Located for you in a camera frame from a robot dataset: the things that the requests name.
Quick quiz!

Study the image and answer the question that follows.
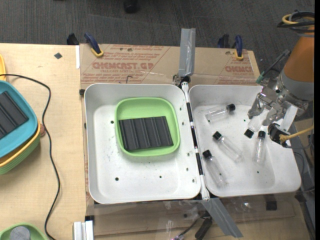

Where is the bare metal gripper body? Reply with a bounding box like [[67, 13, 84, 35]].
[[259, 77, 310, 113]]

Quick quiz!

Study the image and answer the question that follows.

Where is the clear plastic bottle black cap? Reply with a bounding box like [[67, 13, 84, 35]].
[[202, 149, 229, 188], [243, 115, 263, 139], [204, 103, 237, 123], [212, 131, 244, 163], [253, 130, 268, 165]]

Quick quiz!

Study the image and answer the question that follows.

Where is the thin black and white rod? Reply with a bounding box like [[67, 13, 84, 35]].
[[181, 81, 211, 201]]

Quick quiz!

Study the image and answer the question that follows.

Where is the white plastic tray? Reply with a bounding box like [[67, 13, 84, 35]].
[[83, 83, 202, 205], [187, 84, 303, 198]]

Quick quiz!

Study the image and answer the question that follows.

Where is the green plate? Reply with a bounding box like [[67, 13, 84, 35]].
[[0, 133, 42, 176], [0, 222, 49, 240], [114, 96, 181, 158]]

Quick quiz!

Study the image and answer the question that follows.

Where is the black ribbed slab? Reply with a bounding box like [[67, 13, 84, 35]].
[[118, 115, 175, 152], [0, 90, 30, 140]]

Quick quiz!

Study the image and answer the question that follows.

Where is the brown cardboard board red print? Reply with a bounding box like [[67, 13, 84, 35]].
[[79, 43, 297, 237]]

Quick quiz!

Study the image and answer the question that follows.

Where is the black chair castor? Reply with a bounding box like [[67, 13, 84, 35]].
[[123, 0, 141, 14]]

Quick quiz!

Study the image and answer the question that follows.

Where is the yellow plate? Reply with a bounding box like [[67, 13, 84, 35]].
[[0, 120, 42, 169], [0, 53, 7, 82]]

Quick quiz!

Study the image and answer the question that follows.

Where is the blue plate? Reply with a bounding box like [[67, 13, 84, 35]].
[[0, 80, 39, 159]]

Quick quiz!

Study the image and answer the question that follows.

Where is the grey metal can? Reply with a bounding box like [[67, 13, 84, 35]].
[[9, 225, 32, 240]]

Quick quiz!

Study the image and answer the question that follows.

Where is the black cylinder on white bracket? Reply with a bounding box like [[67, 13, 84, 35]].
[[267, 105, 299, 145]]

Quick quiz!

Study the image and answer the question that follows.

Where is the black block with thin wires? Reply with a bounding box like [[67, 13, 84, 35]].
[[173, 74, 191, 87]]

